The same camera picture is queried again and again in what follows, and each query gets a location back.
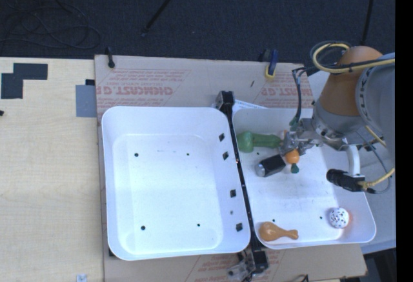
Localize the brown cardboard board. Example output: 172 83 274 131
94 54 369 282

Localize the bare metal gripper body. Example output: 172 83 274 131
294 117 343 150

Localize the orange toy carrot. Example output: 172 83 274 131
285 148 301 175

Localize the orange toy chicken drumstick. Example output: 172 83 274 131
258 221 299 242

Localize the thin black rod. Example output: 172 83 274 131
222 102 263 254

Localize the black cylinder on white bracket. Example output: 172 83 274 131
325 143 367 193

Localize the white dotted ball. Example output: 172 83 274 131
329 206 350 229

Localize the white plastic tray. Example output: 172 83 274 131
232 99 378 250
101 105 252 262

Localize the black block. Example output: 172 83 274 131
251 250 270 274
214 90 235 111

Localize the black can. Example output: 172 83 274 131
254 154 287 178

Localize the green toy vegetable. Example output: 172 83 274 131
236 130 282 154

